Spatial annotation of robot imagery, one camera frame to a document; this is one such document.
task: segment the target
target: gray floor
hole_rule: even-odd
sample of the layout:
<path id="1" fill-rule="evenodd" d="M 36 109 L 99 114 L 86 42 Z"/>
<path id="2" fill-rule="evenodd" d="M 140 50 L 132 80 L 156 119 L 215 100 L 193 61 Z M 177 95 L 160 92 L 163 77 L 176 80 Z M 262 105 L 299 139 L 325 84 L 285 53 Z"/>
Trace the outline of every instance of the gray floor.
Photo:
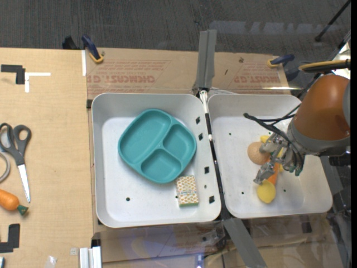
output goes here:
<path id="1" fill-rule="evenodd" d="M 87 34 L 97 47 L 198 51 L 200 31 L 217 29 L 216 51 L 294 54 L 286 72 L 291 86 L 305 87 L 314 75 L 297 67 L 331 59 L 351 29 L 349 5 L 314 39 L 346 1 L 0 0 L 0 47 L 61 49 L 70 35 L 83 48 Z"/>

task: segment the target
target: blue clamp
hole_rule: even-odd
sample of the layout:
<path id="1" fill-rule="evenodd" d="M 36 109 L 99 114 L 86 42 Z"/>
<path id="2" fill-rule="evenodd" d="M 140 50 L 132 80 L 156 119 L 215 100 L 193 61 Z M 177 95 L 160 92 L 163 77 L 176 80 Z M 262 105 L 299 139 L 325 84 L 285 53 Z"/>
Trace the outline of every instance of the blue clamp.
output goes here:
<path id="1" fill-rule="evenodd" d="M 88 35 L 83 35 L 82 41 L 83 41 L 84 48 L 86 47 L 88 48 L 89 56 L 91 57 L 91 59 L 95 63 L 100 64 L 103 61 L 103 56 L 100 53 L 98 53 L 98 50 L 95 47 L 94 43 L 91 41 L 90 37 Z"/>
<path id="2" fill-rule="evenodd" d="M 279 64 L 285 64 L 289 61 L 294 60 L 295 56 L 294 55 L 285 55 L 285 56 L 279 56 L 276 59 L 268 60 L 267 65 L 268 67 L 276 68 L 279 66 Z"/>

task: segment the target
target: brown ball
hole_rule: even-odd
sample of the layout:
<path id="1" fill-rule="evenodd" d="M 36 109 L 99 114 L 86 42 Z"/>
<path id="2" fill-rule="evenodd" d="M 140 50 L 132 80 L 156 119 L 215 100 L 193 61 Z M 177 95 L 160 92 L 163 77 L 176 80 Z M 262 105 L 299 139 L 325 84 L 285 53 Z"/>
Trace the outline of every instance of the brown ball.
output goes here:
<path id="1" fill-rule="evenodd" d="M 261 145 L 261 142 L 253 142 L 248 146 L 248 157 L 253 163 L 257 165 L 265 164 L 270 157 L 270 153 L 261 153 L 259 151 Z"/>

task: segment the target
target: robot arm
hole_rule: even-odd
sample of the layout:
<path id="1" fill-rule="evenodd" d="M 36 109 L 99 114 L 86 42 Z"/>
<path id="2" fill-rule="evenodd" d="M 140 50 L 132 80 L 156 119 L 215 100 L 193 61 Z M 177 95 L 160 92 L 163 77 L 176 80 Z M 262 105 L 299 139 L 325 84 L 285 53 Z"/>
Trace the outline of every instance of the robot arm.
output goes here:
<path id="1" fill-rule="evenodd" d="M 254 182 L 270 177 L 276 162 L 299 176 L 306 155 L 341 156 L 350 147 L 350 134 L 350 80 L 323 75 L 307 92 L 287 132 L 275 132 L 261 145 L 260 152 L 271 153 L 271 158 Z"/>

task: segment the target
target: sponge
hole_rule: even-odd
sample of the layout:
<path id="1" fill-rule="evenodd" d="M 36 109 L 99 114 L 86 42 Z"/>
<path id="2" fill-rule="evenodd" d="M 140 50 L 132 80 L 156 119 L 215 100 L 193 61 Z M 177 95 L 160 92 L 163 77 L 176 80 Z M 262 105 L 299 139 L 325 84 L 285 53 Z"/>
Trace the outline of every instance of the sponge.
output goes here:
<path id="1" fill-rule="evenodd" d="M 199 197 L 195 177 L 181 176 L 175 182 L 179 206 L 198 205 Z"/>

